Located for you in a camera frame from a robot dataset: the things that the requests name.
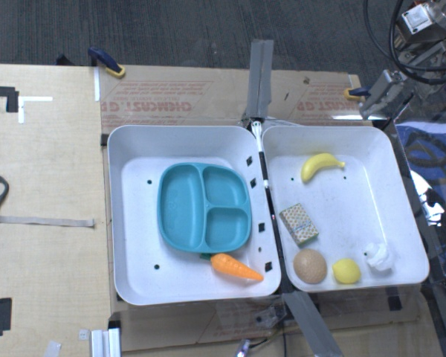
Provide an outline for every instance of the toy carrot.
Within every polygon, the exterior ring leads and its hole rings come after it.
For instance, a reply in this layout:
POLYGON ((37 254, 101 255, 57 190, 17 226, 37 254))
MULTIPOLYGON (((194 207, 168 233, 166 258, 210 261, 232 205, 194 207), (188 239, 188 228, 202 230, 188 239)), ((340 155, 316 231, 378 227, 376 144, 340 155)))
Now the toy carrot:
POLYGON ((247 265, 239 262, 228 254, 202 254, 201 258, 209 260, 211 262, 211 266, 216 271, 219 271, 223 274, 229 274, 235 277, 242 277, 259 281, 264 279, 261 274, 257 273, 252 268, 249 268, 247 265))

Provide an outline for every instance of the blue divided plate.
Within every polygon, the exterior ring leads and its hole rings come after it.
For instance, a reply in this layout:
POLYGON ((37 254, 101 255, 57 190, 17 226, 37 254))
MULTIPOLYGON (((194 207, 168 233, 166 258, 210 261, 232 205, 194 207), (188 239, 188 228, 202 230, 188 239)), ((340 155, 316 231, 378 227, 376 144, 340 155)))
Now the blue divided plate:
POLYGON ((167 168, 158 187, 157 212, 162 237, 182 251, 234 251, 251 232, 246 184, 219 165, 180 163, 167 168))

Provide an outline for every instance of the cardboard sheet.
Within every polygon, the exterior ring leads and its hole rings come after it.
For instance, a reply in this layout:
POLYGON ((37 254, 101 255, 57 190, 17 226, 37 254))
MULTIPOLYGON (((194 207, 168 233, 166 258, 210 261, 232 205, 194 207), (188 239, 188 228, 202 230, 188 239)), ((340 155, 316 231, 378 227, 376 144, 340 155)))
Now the cardboard sheet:
POLYGON ((12 298, 0 356, 89 356, 80 329, 110 315, 100 107, 91 68, 0 65, 0 86, 49 96, 25 105, 25 122, 0 97, 1 215, 94 219, 94 228, 0 223, 0 299, 12 298))
MULTIPOLYGON (((248 70, 126 66, 121 80, 100 68, 103 133, 124 124, 235 125, 245 112, 248 70)), ((356 76, 273 71, 268 116, 314 125, 361 124, 358 103, 343 96, 356 76)))

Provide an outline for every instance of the toy banana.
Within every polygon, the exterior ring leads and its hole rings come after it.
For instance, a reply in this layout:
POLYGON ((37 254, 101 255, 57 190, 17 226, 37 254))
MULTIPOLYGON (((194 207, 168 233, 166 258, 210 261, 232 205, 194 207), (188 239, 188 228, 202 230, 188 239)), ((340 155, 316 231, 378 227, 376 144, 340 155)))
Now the toy banana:
POLYGON ((327 167, 343 168, 344 166, 345 162, 338 161, 332 154, 327 152, 319 153, 318 155, 310 157, 304 163, 303 168, 300 171, 300 177, 303 180, 303 182, 307 182, 321 168, 327 168, 327 167))

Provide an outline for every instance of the patterned box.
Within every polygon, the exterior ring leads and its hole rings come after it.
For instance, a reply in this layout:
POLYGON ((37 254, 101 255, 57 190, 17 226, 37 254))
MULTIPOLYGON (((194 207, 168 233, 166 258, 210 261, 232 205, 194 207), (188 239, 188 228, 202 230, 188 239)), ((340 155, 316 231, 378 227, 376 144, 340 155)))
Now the patterned box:
POLYGON ((301 204, 283 210, 279 216, 298 246, 319 234, 301 204))

